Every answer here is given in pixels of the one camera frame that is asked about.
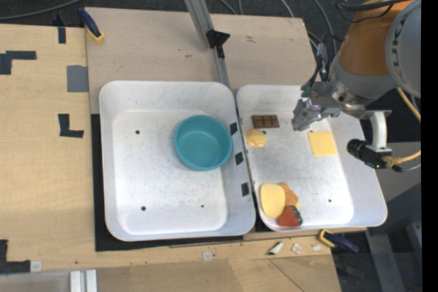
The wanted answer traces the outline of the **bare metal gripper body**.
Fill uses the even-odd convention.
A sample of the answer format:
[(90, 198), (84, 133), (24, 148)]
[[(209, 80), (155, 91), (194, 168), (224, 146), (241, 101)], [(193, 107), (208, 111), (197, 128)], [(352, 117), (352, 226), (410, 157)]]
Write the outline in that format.
[(375, 100), (356, 94), (340, 81), (316, 82), (309, 96), (309, 109), (321, 109), (322, 119), (336, 118), (341, 112), (360, 118)]

